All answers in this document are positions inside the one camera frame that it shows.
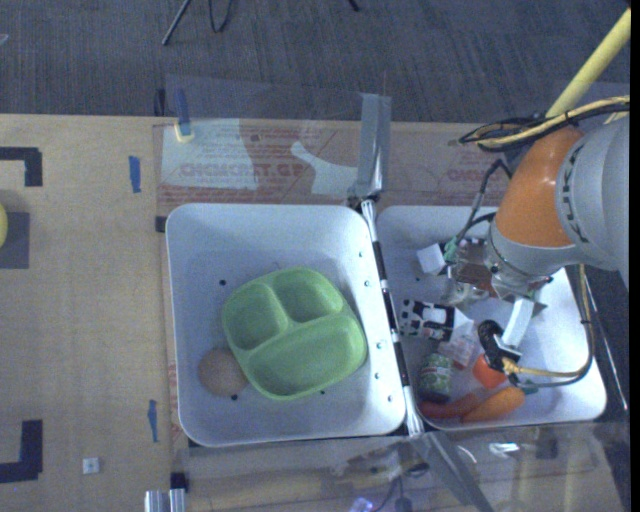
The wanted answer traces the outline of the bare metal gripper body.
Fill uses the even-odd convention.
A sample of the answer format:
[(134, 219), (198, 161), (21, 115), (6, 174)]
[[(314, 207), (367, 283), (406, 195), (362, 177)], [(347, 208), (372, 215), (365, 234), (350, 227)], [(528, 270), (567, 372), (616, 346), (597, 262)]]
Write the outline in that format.
[(486, 239), (466, 238), (459, 245), (445, 246), (445, 301), (461, 305), (488, 298), (515, 302), (536, 301), (551, 276), (530, 276), (516, 271), (502, 260), (491, 259), (493, 247)]

